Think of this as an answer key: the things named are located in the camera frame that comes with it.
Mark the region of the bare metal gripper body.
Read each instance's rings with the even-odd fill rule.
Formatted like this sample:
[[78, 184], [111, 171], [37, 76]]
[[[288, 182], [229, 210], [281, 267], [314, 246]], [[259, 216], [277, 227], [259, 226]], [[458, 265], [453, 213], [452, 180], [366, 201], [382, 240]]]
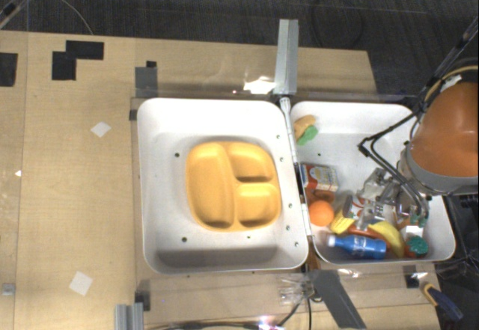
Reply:
[[388, 205], [394, 210], [399, 202], [401, 185], [385, 169], [376, 168], [364, 181], [357, 196], [363, 200]]

